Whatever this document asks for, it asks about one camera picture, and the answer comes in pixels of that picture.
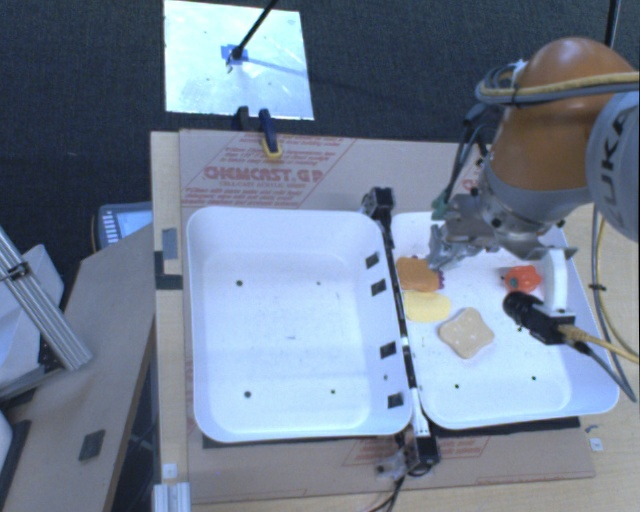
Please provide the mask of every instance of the dark floor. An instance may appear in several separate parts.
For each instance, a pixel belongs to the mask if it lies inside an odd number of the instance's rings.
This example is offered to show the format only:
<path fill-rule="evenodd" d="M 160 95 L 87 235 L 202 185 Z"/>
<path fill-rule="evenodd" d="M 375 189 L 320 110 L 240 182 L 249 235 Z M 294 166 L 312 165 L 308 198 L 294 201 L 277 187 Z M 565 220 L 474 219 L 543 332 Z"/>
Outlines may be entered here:
<path fill-rule="evenodd" d="M 91 252 L 99 206 L 150 199 L 151 131 L 230 126 L 225 117 L 165 112 L 162 5 L 0 3 L 0 225 L 22 251 L 44 243 L 63 274 Z M 316 117 L 277 121 L 279 131 L 453 141 L 487 70 L 558 37 L 603 40 L 609 2 L 282 0 L 279 7 L 301 13 Z M 640 2 L 622 2 L 615 48 L 635 67 L 639 26 Z M 151 433 L 147 404 L 138 435 Z M 132 443 L 128 486 L 114 510 L 127 510 L 147 482 L 147 440 Z M 148 507 L 144 496 L 139 502 L 132 510 Z"/>

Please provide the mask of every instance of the white tray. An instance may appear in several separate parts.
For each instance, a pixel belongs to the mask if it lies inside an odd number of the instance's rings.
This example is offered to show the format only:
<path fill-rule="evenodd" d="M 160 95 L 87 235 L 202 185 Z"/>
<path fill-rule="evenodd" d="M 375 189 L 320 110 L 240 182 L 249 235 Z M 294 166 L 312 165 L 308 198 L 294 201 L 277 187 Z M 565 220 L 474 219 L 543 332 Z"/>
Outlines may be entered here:
<path fill-rule="evenodd" d="M 204 434 L 239 442 L 405 427 L 412 407 L 372 220 L 209 207 L 189 219 L 186 244 L 194 410 Z M 395 354 L 383 358 L 389 343 Z"/>
<path fill-rule="evenodd" d="M 426 256 L 431 216 L 400 214 L 393 218 L 394 257 Z M 542 239 L 565 247 L 559 229 Z M 481 253 L 445 272 L 439 293 L 451 300 L 451 314 L 477 309 L 495 334 L 493 343 L 471 359 L 460 358 L 438 337 L 442 322 L 408 322 L 420 399 L 427 416 L 450 429 L 596 414 L 618 400 L 617 385 L 591 358 L 561 346 L 547 346 L 531 337 L 502 310 L 507 290 L 500 268 L 523 265 L 507 251 Z M 568 265 L 569 308 L 576 324 L 599 335 L 572 261 Z M 542 298 L 543 287 L 534 292 Z M 605 349 L 591 345 L 608 361 Z"/>

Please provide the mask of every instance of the yellow cable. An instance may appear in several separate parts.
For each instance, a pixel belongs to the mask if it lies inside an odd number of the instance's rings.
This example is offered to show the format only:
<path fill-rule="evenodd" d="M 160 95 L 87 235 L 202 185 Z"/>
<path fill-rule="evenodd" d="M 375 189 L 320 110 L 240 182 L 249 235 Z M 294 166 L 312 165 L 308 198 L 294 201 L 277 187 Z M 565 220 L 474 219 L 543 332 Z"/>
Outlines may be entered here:
<path fill-rule="evenodd" d="M 604 228 L 606 223 L 604 218 L 600 220 L 600 226 L 598 227 L 598 237 L 596 238 L 596 282 L 595 284 L 600 283 L 600 255 L 602 253 L 602 239 L 604 234 Z M 627 343 L 624 338 L 620 335 L 613 322 L 611 321 L 611 316 L 609 315 L 609 311 L 607 306 L 605 305 L 604 297 L 600 296 L 600 307 L 602 309 L 602 315 L 604 316 L 605 322 L 607 323 L 607 327 L 613 334 L 614 338 L 622 345 L 627 352 L 630 352 L 634 356 L 638 357 L 638 353 L 633 350 L 629 343 Z"/>
<path fill-rule="evenodd" d="M 638 358 L 637 355 L 630 354 L 629 352 L 627 352 L 624 349 L 621 349 L 620 347 L 612 345 L 611 343 L 607 343 L 606 341 L 601 340 L 600 338 L 596 338 L 595 336 L 591 336 L 589 333 L 583 331 L 582 329 L 580 329 L 579 327 L 576 327 L 575 325 L 570 325 L 570 324 L 559 325 L 558 330 L 562 334 L 564 334 L 567 339 L 570 339 L 573 341 L 584 341 L 584 342 L 593 343 L 595 345 L 599 345 L 611 352 L 618 354 L 620 357 L 624 357 L 625 359 L 627 359 L 628 361 L 631 361 L 632 363 L 640 365 L 640 358 Z"/>
<path fill-rule="evenodd" d="M 626 84 L 635 83 L 640 80 L 640 74 L 637 71 L 629 71 L 626 73 L 608 73 L 606 75 L 594 75 L 584 78 L 574 78 L 563 82 L 555 82 L 545 85 L 537 85 L 533 87 L 522 87 L 520 89 L 487 87 L 484 82 L 480 84 L 480 92 L 485 96 L 528 96 L 531 94 L 546 94 L 551 92 L 567 91 L 571 89 L 579 89 L 581 87 L 592 87 L 596 85 Z"/>

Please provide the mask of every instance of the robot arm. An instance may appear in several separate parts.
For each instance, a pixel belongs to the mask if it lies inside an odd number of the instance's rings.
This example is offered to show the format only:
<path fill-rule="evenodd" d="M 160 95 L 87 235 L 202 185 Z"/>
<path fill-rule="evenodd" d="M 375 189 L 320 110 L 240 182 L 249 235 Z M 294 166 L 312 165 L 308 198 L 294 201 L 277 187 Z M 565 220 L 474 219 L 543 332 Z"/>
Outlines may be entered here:
<path fill-rule="evenodd" d="M 445 199 L 445 223 L 431 233 L 430 266 L 447 268 L 501 247 L 523 260 L 541 259 L 548 250 L 538 237 L 592 201 L 637 241 L 637 73 L 608 47 L 581 38 L 550 43 L 492 80 L 505 73 L 510 95 L 486 80 L 476 91 L 485 103 L 510 106 L 478 187 Z"/>

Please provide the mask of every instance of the black pole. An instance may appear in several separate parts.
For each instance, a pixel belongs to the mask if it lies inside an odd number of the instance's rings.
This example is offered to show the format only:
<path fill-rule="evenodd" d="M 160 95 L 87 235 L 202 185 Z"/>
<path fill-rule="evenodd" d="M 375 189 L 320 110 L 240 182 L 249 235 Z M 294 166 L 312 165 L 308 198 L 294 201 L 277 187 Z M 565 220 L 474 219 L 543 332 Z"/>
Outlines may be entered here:
<path fill-rule="evenodd" d="M 618 27 L 618 15 L 620 14 L 620 1 L 609 0 L 609 14 L 607 15 L 607 31 L 604 35 L 604 44 L 609 48 L 613 48 L 613 41 L 616 37 L 616 28 Z"/>
<path fill-rule="evenodd" d="M 262 22 L 266 19 L 267 16 L 269 16 L 269 13 L 276 6 L 277 3 L 278 3 L 278 0 L 271 0 L 269 2 L 269 5 L 267 5 L 264 11 L 262 11 L 262 14 L 260 14 L 260 17 L 258 18 L 258 20 L 253 24 L 253 27 L 251 27 L 249 32 L 247 32 L 247 35 L 244 36 L 244 39 L 242 40 L 242 42 L 238 46 L 236 46 L 233 50 L 231 50 L 231 53 L 229 54 L 229 58 L 227 59 L 227 64 L 231 62 L 231 59 L 240 60 L 242 58 L 242 52 L 244 51 L 244 47 L 247 46 L 247 43 L 253 37 L 253 34 L 255 34 L 256 30 L 260 28 L 260 25 L 262 25 Z"/>

